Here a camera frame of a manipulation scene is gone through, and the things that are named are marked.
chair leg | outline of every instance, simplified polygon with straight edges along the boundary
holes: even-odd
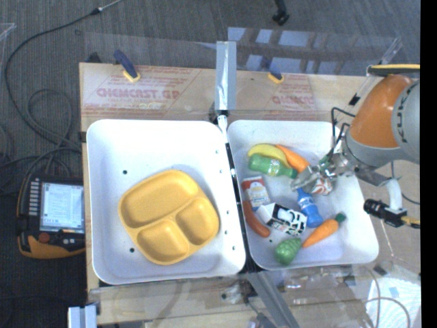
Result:
[[[287,13],[287,7],[285,6],[284,0],[274,0],[278,10],[276,14],[273,15],[272,19],[279,25],[283,25],[287,22],[290,15]]]

white tray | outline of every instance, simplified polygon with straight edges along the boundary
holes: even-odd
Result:
[[[332,126],[328,122],[237,120],[229,125],[228,137],[241,186],[243,178],[260,175],[247,167],[249,160],[246,154],[253,145],[270,143],[288,146],[315,165],[330,149]],[[292,192],[288,177],[263,177],[272,202],[299,210],[297,192]],[[370,216],[363,210],[364,198],[356,177],[338,179],[331,194],[314,195],[314,199],[324,218],[334,217],[339,211],[346,214],[347,219],[339,231],[321,243],[301,249],[289,266],[283,266],[274,259],[274,248],[290,236],[272,230],[268,238],[262,238],[247,226],[251,256],[261,268],[277,270],[365,264],[376,258],[378,240]],[[305,231],[302,239],[308,235]]]
[[[92,264],[108,284],[232,275],[245,263],[229,161],[220,130],[208,122],[100,120],[87,132]],[[189,174],[218,211],[220,229],[205,247],[172,265],[149,261],[117,212],[125,191],[166,169]]]

toy soda bottle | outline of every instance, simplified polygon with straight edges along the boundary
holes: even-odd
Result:
[[[286,175],[290,178],[295,178],[298,174],[295,169],[284,166],[280,161],[259,154],[251,156],[249,159],[249,169],[269,176]]]
[[[313,197],[302,188],[298,188],[297,192],[300,210],[307,216],[307,227],[318,227],[323,222],[323,217],[320,216],[319,208],[315,205]]]

chair caster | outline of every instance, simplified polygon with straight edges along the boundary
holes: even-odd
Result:
[[[272,20],[274,20],[279,25],[283,25],[285,22],[288,21],[288,18],[290,15],[283,10],[278,10],[272,17]]]

yellow plate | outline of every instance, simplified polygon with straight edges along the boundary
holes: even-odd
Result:
[[[219,216],[200,186],[180,170],[166,170],[129,189],[118,214],[141,252],[156,264],[179,262],[219,231]]]

